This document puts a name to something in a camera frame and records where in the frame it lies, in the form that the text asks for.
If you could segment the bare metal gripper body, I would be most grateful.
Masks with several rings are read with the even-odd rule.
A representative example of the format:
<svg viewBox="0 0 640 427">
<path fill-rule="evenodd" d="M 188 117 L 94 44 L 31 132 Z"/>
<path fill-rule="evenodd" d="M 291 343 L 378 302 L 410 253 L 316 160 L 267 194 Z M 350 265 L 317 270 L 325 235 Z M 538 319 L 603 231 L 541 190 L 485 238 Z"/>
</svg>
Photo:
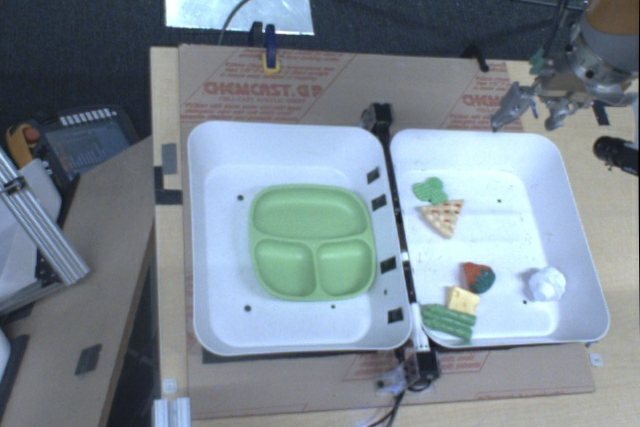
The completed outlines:
<svg viewBox="0 0 640 427">
<path fill-rule="evenodd" d="M 633 94 L 627 91 L 632 81 L 631 73 L 601 61 L 556 57 L 546 61 L 533 88 L 541 98 L 565 98 L 573 104 L 599 101 L 607 106 L 623 107 L 633 103 Z"/>
</svg>

